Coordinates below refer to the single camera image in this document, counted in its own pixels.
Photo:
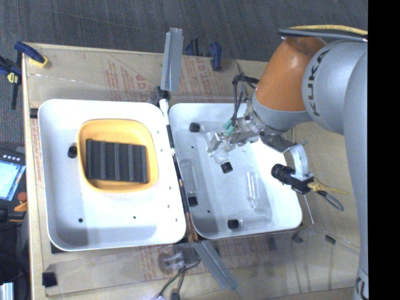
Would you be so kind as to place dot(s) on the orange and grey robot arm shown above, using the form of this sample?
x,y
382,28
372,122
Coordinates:
x,y
337,83

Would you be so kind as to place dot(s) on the brown cardboard board, red print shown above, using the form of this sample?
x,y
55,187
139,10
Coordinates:
x,y
93,73

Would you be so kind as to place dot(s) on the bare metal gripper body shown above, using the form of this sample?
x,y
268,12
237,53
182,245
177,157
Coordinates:
x,y
247,130

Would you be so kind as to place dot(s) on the clear bottle without cap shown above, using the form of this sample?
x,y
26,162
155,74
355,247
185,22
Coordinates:
x,y
252,187

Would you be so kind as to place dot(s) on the black cylinder on white bracket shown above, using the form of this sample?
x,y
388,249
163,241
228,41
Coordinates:
x,y
300,180

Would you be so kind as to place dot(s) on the clear bottle with black cap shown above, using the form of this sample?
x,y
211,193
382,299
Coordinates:
x,y
225,165
194,127
233,224
191,195

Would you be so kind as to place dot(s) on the black ribbed rack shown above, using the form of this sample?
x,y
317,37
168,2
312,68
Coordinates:
x,y
116,161

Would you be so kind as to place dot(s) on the orange plastic bowl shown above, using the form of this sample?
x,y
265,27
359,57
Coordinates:
x,y
115,128

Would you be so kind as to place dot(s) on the white plastic tray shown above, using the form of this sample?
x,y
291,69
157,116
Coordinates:
x,y
109,217
225,195

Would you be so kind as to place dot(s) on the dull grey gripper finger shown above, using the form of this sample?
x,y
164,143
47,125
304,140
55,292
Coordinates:
x,y
215,141
230,146

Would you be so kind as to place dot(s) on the small black round cap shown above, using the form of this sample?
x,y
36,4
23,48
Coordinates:
x,y
72,152

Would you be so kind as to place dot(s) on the thin black and white rod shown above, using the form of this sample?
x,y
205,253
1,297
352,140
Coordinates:
x,y
175,158

